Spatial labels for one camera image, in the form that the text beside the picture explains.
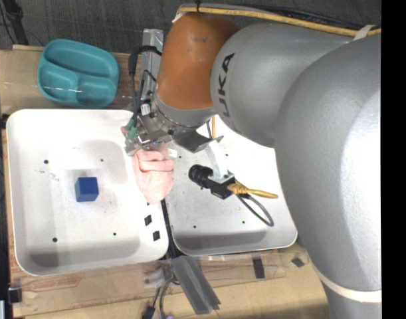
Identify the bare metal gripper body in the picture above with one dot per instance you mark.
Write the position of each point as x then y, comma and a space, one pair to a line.
149, 134

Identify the pink cloth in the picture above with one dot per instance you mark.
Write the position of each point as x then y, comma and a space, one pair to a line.
153, 178

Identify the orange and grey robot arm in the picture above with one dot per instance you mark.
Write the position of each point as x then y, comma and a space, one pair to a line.
289, 111

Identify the blue cube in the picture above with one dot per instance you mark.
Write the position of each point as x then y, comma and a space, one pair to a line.
86, 189

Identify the green divided plate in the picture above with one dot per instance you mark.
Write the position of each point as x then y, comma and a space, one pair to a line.
77, 73

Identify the white plastic tray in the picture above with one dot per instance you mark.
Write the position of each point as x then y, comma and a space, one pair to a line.
40, 211
216, 221

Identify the black cylinder on white bracket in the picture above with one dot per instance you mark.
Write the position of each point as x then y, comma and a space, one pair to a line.
213, 178

